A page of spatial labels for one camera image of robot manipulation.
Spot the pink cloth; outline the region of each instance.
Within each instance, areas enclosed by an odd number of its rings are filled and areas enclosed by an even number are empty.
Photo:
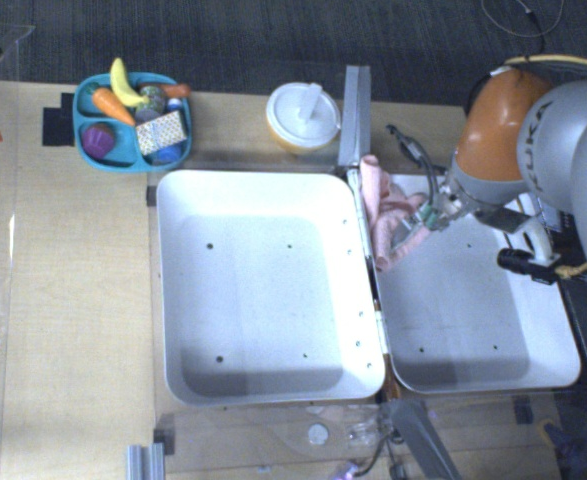
[[[426,197],[423,194],[405,196],[400,187],[391,183],[390,175],[380,167],[374,155],[362,157],[360,174],[375,267],[386,272],[429,235],[430,231],[422,227],[405,244],[391,250],[391,240],[398,225],[402,219],[415,213]]]

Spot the toy carrot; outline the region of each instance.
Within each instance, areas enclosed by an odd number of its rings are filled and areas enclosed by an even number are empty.
[[[147,85],[159,87],[167,98],[188,98],[191,95],[191,86],[188,84],[158,84],[153,82],[141,83],[140,89]]]
[[[122,105],[122,102],[109,88],[100,87],[98,84],[91,84],[88,86],[87,91],[91,95],[93,105],[95,105],[98,110],[104,112],[104,115],[117,119],[129,126],[135,126],[135,119],[133,119],[133,116],[128,110],[126,110],[126,107]]]

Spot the blue tray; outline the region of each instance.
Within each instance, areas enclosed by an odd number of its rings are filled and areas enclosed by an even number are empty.
[[[140,83],[166,83],[175,84],[175,80],[154,73],[129,73],[129,83],[136,87]],[[181,149],[181,155],[178,160],[166,164],[154,165],[153,160],[144,157],[140,152],[137,142],[135,128],[116,119],[105,116],[100,112],[93,102],[87,91],[87,86],[97,83],[100,86],[110,87],[111,77],[108,73],[95,75],[84,80],[75,91],[73,98],[73,130],[75,133],[75,143],[82,158],[87,163],[111,172],[148,172],[148,171],[166,171],[179,166],[191,151],[191,111],[186,99],[182,99],[183,109],[182,117],[186,129],[186,140],[178,143]],[[97,160],[87,154],[82,147],[82,132],[89,126],[97,123],[104,123],[110,126],[115,134],[115,147],[107,155]]]

